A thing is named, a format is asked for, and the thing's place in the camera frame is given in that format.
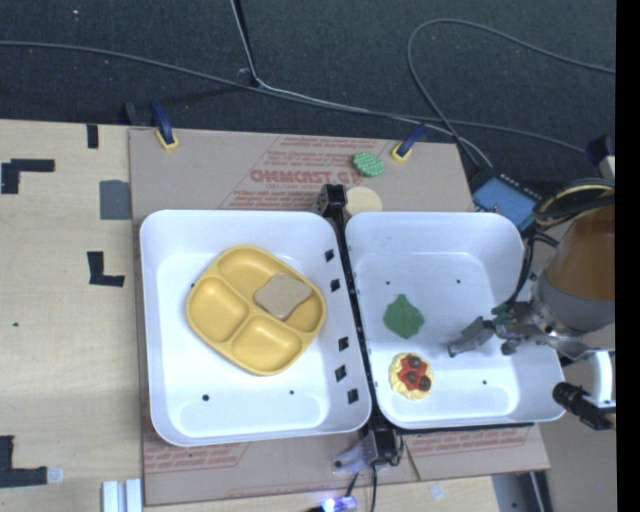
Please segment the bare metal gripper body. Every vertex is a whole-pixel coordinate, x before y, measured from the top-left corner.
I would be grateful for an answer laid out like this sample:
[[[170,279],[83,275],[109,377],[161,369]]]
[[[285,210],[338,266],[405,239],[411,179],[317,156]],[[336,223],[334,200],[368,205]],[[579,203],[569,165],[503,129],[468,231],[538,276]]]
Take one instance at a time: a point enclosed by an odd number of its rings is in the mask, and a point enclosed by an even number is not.
[[[529,343],[547,345],[565,358],[584,358],[589,346],[584,334],[567,326],[538,302],[503,303],[492,310],[495,334],[504,341],[530,338]]]

